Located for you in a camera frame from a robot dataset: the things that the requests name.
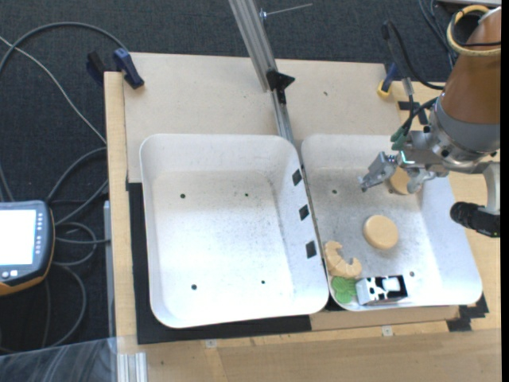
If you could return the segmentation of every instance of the yellow cable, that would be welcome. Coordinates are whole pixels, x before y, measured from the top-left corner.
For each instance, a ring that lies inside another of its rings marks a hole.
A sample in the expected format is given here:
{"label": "yellow cable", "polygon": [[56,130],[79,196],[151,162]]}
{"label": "yellow cable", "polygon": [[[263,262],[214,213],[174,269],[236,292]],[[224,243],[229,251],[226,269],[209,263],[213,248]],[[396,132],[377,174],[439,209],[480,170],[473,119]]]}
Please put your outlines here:
{"label": "yellow cable", "polygon": [[[468,13],[471,13],[472,11],[480,11],[481,13],[485,14],[489,11],[489,9],[486,6],[481,6],[479,4],[467,6],[464,9],[458,11],[456,14],[454,14],[453,18],[454,25],[456,25],[462,17],[464,17]],[[456,41],[454,41],[452,22],[450,22],[449,26],[447,27],[447,42],[454,49],[454,51],[456,51],[460,55],[465,55],[467,57],[493,57],[495,55],[500,55],[500,53],[502,52],[502,47],[483,51],[462,47]]]}

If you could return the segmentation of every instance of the dark background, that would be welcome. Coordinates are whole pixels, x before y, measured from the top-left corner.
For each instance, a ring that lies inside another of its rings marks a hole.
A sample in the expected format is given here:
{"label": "dark background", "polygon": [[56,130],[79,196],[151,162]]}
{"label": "dark background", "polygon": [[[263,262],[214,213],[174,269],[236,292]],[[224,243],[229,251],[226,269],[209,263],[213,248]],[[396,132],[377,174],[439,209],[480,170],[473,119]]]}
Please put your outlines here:
{"label": "dark background", "polygon": [[[380,27],[396,24],[415,69],[426,79],[445,81],[450,73],[445,50],[429,29],[418,0],[257,0],[267,12],[312,3],[292,13],[269,17],[267,32],[277,58],[389,64],[392,59]],[[437,8],[445,27],[450,12]],[[0,0],[0,36],[16,41],[26,32],[57,21],[86,22],[114,34],[129,50],[245,57],[247,51],[227,0]],[[82,113],[104,134],[103,91],[88,75],[87,54],[96,51],[107,67],[117,46],[86,29],[67,27],[40,33],[21,45],[60,81]],[[0,42],[0,56],[7,46]],[[41,199],[78,157],[102,146],[76,116],[52,81],[15,53],[0,74],[0,162],[14,197]],[[76,171],[56,195],[86,200],[107,178],[99,155]],[[103,238],[103,202],[99,198],[76,220]],[[75,204],[56,204],[56,218]],[[87,239],[75,234],[76,239]],[[60,260],[77,259],[90,247],[57,244]],[[104,252],[99,248],[74,268],[87,288],[87,310],[68,342],[107,337]],[[49,273],[51,324],[48,344],[72,327],[81,307],[80,289],[64,271]],[[43,286],[0,298],[0,345],[38,348],[45,326]]]}

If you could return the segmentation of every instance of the white tray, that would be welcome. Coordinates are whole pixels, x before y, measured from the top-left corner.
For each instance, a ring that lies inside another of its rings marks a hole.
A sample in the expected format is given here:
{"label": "white tray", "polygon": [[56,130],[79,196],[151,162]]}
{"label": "white tray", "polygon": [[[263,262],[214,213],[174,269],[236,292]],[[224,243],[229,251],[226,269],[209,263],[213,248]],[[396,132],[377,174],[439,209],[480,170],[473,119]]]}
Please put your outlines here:
{"label": "white tray", "polygon": [[[379,310],[476,302],[481,279],[464,229],[449,217],[455,202],[449,179],[427,181],[419,193],[408,196],[390,193],[385,184],[362,193],[357,178],[383,150],[394,153],[387,136],[314,135],[301,147],[321,242],[343,244],[342,256],[362,263],[360,277],[403,275],[406,281],[409,297],[399,302],[361,306],[354,298],[340,305]],[[388,251],[373,248],[363,237],[363,223],[374,214],[388,216],[398,226],[399,241]]]}
{"label": "white tray", "polygon": [[327,279],[311,216],[301,218],[308,200],[286,140],[156,134],[143,142],[140,164],[150,303],[161,323],[183,328],[324,307]]}

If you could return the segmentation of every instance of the tray with objects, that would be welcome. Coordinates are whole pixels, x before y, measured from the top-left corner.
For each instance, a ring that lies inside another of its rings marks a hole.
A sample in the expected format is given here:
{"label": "tray with objects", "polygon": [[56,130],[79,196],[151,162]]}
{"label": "tray with objects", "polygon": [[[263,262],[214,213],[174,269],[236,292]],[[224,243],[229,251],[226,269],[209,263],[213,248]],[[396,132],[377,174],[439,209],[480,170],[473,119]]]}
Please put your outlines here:
{"label": "tray with objects", "polygon": [[449,217],[449,179],[410,195],[389,183],[363,193],[359,177],[380,151],[391,153],[389,137],[318,134],[302,143],[331,295],[347,310],[476,302],[482,283],[464,229]]}
{"label": "tray with objects", "polygon": [[150,304],[185,328],[320,311],[328,284],[297,151],[273,135],[140,149]]}

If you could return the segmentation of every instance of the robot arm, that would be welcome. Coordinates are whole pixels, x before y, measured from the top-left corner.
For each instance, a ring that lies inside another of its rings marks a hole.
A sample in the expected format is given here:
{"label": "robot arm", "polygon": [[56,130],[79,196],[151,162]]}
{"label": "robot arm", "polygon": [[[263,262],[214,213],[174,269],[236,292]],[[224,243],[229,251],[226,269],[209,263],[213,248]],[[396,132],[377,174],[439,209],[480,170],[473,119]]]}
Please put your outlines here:
{"label": "robot arm", "polygon": [[460,57],[440,96],[423,105],[431,107],[429,125],[422,131],[403,125],[391,137],[392,150],[398,153],[379,153],[359,181],[365,192],[390,178],[399,166],[410,177],[409,193],[415,193],[424,181],[450,171],[482,173],[488,185],[487,206],[456,203],[451,217],[485,235],[500,236],[499,163],[483,159],[500,148],[502,9],[470,6],[461,13],[473,10],[485,14],[466,44],[456,43],[449,27],[449,41]]}

